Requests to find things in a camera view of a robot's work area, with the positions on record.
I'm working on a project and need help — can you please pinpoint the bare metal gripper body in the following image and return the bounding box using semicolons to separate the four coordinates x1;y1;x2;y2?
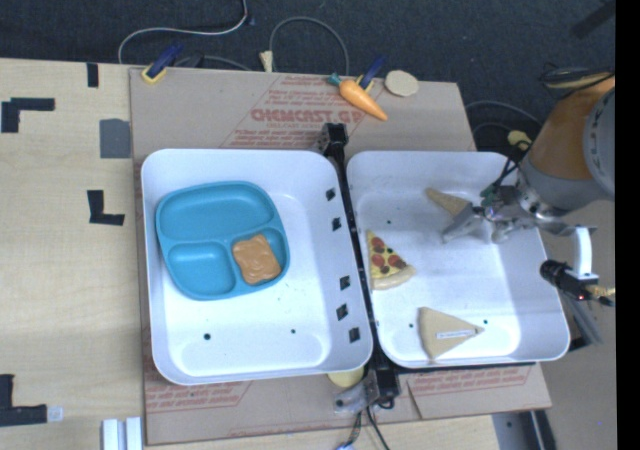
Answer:
480;185;570;237

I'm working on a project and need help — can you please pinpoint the small beige triangular slice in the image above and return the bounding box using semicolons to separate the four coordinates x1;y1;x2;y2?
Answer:
425;187;474;217

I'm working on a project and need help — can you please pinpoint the white plastic tray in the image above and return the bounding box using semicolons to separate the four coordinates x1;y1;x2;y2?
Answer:
140;147;374;386
345;150;572;370

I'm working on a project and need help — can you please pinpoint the pepperoni pizza slice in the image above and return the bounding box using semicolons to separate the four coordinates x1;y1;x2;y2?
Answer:
365;228;418;292

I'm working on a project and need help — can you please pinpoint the beige triangular slice with label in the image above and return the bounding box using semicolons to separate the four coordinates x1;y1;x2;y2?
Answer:
417;306;486;361

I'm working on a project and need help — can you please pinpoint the thin black rod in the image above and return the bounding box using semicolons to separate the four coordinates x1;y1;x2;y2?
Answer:
331;142;387;375

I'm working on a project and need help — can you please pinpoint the beige round biscuit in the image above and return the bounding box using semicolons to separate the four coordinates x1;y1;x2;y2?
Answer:
383;68;421;98

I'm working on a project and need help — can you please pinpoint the orange carrot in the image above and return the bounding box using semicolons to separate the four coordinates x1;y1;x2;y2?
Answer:
326;72;389;123

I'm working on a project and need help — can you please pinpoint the yellow rounded object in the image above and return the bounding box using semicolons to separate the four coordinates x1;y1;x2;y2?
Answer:
326;365;366;390

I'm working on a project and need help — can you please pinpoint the brown toast slice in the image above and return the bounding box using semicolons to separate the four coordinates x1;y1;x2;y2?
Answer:
231;232;283;287

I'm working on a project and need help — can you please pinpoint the blue divided plate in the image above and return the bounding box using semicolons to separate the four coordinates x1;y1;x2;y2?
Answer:
154;180;292;302

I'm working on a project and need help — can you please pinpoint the brown cardboard board red print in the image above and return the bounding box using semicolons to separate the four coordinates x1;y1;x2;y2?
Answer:
128;66;553;447

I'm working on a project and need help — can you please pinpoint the black cylinder on white bracket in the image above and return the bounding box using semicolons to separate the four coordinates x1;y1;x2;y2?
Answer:
539;225;601;300

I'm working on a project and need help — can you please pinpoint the black block with thin wires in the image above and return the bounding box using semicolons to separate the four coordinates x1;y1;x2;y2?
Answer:
371;366;402;400
318;122;350;157

